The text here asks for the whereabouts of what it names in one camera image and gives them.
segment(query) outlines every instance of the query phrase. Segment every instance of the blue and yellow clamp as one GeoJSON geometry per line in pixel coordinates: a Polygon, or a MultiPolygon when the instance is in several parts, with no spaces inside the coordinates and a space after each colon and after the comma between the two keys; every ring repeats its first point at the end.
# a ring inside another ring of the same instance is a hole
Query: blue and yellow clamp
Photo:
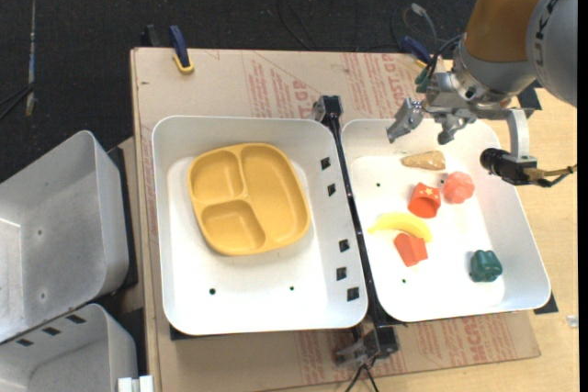
{"type": "Polygon", "coordinates": [[[172,25],[169,28],[169,38],[175,49],[174,61],[179,71],[181,73],[193,73],[194,64],[187,54],[186,40],[177,25],[172,25]]]}

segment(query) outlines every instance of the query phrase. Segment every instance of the yellow banana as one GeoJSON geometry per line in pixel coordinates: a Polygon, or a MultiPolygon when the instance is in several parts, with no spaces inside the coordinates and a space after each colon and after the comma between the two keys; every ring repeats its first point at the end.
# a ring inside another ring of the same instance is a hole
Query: yellow banana
{"type": "Polygon", "coordinates": [[[429,226],[422,219],[407,212],[382,214],[376,221],[376,224],[367,231],[373,234],[377,230],[402,230],[414,237],[424,239],[424,241],[431,241],[433,239],[429,226]]]}

